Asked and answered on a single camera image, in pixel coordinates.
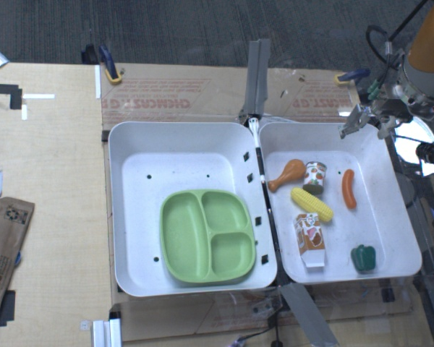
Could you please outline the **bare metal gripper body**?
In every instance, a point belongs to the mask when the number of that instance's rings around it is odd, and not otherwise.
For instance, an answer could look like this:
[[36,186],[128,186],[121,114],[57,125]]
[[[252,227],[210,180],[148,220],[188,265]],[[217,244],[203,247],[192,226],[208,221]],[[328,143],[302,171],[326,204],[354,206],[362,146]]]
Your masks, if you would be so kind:
[[394,116],[409,122],[413,116],[431,121],[434,119],[434,97],[403,80],[384,84],[375,89],[371,108],[376,116]]

